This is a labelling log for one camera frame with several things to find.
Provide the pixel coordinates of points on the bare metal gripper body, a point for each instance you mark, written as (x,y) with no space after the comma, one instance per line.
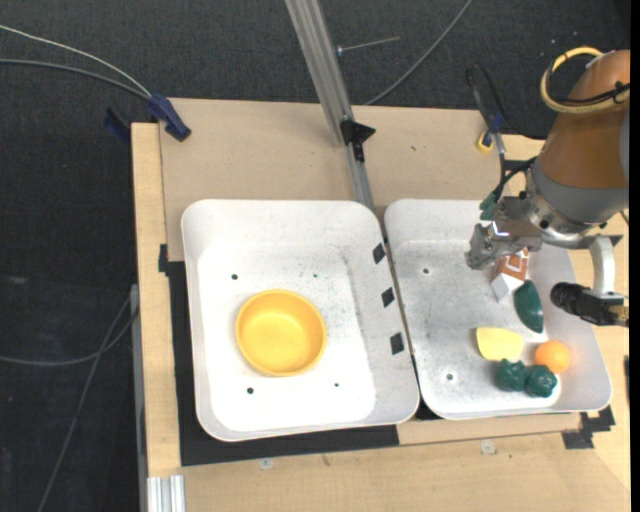
(520,220)

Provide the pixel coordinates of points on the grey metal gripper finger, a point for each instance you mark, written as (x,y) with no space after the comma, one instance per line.
(479,247)
(507,252)

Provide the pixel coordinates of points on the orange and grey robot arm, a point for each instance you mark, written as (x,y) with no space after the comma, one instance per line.
(585,145)

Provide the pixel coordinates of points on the white and orange carton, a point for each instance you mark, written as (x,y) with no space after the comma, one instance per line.
(506,286)

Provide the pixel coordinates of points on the dark green toy vegetable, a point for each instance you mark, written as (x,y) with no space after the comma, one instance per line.
(529,307)

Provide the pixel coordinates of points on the white plastic tray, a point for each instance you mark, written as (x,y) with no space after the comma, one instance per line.
(445,320)
(280,240)

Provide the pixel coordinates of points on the pale yellow slice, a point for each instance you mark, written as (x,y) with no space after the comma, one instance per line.
(497,344)

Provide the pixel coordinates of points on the orange ball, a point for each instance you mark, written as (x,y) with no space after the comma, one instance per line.
(552,356)

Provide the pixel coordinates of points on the green broccoli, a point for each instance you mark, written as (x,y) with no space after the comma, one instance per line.
(541,382)
(511,375)

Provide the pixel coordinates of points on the yellow bowl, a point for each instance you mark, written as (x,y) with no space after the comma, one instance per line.
(280,332)

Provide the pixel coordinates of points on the brown cardboard board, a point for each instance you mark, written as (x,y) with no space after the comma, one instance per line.
(280,160)

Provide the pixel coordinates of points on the black cylinder on white bracket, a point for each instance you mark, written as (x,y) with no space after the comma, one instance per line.
(580,300)

